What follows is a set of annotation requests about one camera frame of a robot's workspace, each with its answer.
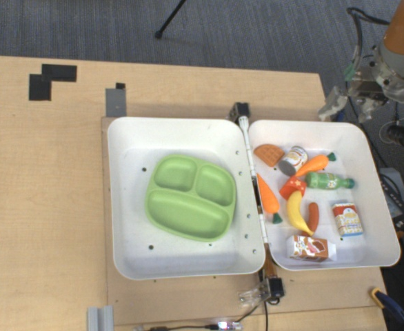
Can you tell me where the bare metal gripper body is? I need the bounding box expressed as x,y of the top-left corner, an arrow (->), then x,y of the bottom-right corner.
347,55 -> 404,106

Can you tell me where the orange carrot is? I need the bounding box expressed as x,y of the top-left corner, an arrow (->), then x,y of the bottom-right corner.
256,172 -> 283,225
294,152 -> 338,179

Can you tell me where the small white and orange can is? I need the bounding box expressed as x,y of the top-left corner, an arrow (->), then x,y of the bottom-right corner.
278,145 -> 309,177

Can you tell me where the green plastic bottle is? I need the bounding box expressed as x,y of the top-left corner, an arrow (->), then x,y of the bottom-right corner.
304,171 -> 356,191

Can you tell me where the brown waffle biscuit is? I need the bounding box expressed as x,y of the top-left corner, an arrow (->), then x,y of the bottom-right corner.
253,143 -> 286,168

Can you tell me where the white plastic tray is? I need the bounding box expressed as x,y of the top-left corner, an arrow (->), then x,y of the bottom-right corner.
248,119 -> 402,272
106,116 -> 267,281

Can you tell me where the red and white can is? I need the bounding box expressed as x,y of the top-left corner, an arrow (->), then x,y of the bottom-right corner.
332,201 -> 365,238

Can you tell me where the yellow banana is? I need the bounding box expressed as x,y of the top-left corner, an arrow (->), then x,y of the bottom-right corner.
286,190 -> 315,238

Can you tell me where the brown sausage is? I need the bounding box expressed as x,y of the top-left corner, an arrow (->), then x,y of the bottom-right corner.
301,201 -> 321,237

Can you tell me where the brown and white carton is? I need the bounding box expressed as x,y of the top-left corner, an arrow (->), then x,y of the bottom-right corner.
285,234 -> 338,263

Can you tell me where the green divided plate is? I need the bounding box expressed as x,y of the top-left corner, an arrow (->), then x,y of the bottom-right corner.
143,154 -> 238,243

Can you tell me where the black cylinder on white bracket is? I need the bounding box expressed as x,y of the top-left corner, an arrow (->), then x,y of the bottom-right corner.
385,94 -> 404,151

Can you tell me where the black block with thin wires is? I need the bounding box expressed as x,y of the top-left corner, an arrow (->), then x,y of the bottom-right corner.
230,102 -> 252,121
268,277 -> 286,299

